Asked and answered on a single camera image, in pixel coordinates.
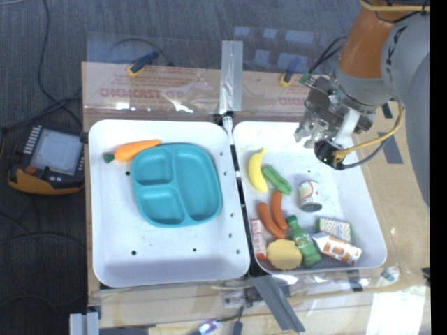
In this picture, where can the blue divided plate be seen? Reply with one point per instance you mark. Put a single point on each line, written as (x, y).
(176, 183)

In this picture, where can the white plastic tray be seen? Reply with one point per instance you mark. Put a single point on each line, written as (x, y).
(167, 250)
(335, 173)

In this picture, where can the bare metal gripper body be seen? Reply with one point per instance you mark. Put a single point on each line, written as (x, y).
(330, 106)

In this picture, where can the small orange and white carton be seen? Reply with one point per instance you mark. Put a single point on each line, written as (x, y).
(259, 239)

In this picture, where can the black cylinder on white bracket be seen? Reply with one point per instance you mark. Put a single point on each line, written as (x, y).
(335, 145)

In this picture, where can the yellow biscuit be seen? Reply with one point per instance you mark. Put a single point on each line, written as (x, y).
(283, 255)

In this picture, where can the green and white packet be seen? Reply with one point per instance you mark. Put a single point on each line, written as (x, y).
(333, 229)

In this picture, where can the orange sausage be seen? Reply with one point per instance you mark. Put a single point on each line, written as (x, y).
(269, 222)
(278, 209)

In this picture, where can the green bottle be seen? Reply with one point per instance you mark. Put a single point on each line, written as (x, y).
(304, 242)

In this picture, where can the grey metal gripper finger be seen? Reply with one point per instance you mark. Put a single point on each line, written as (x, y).
(299, 130)
(313, 134)

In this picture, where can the yellow banana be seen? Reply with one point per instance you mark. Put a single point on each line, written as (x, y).
(256, 173)

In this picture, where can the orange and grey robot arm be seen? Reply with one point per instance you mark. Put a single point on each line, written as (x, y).
(391, 51)

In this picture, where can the brown cardboard board red print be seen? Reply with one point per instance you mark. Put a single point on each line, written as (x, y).
(384, 173)

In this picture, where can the orange carrot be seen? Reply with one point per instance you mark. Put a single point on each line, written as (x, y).
(134, 149)

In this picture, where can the small white can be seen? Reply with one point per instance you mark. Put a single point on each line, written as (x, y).
(309, 195)

